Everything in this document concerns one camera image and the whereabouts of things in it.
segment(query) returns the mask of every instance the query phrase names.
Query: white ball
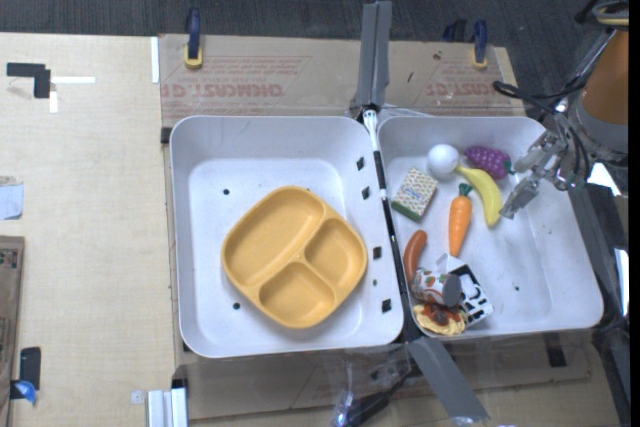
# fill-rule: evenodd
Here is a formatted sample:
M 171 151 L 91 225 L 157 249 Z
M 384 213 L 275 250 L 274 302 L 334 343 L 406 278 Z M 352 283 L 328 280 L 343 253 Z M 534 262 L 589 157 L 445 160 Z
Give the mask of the white ball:
M 434 178 L 447 180 L 458 166 L 460 153 L 450 144 L 436 144 L 427 154 L 427 166 Z

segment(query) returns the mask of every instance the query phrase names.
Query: cup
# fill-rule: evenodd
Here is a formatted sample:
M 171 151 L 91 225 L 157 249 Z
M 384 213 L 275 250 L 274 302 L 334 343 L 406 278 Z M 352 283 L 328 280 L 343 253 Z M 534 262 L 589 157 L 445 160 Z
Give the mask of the cup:
M 433 272 L 423 267 L 416 270 L 411 280 L 411 292 L 425 303 L 437 303 L 453 308 L 462 296 L 460 276 Z

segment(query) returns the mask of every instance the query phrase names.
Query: sponge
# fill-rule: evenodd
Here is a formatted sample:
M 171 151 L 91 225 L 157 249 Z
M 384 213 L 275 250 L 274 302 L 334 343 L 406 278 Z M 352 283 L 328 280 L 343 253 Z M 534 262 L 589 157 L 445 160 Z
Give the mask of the sponge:
M 391 200 L 391 208 L 418 222 L 422 219 L 437 186 L 436 179 L 411 167 Z

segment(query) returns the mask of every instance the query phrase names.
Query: black bracket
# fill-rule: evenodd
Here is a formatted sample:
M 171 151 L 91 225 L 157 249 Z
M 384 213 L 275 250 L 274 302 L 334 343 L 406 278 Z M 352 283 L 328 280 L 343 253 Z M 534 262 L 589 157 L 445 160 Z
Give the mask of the black bracket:
M 44 64 L 7 63 L 7 77 L 33 77 L 33 96 L 49 98 L 51 70 L 47 70 Z

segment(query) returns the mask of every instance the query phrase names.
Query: light wood surface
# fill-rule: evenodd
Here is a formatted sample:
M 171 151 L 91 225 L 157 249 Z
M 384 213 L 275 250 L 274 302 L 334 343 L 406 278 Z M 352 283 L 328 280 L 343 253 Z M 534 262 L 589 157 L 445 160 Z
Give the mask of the light wood surface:
M 18 350 L 42 349 L 35 406 L 12 402 L 10 426 L 143 426 L 131 392 L 168 389 L 175 369 L 160 92 L 149 38 L 0 34 L 6 62 L 52 76 L 58 112 L 33 80 L 0 71 L 0 176 L 24 182 L 22 217 L 0 222 L 26 253 Z M 598 355 L 588 379 L 491 389 L 486 425 L 616 425 Z M 17 378 L 17 365 L 14 377 Z M 327 409 L 194 425 L 327 425 Z M 451 425 L 433 396 L 402 399 L 371 426 Z

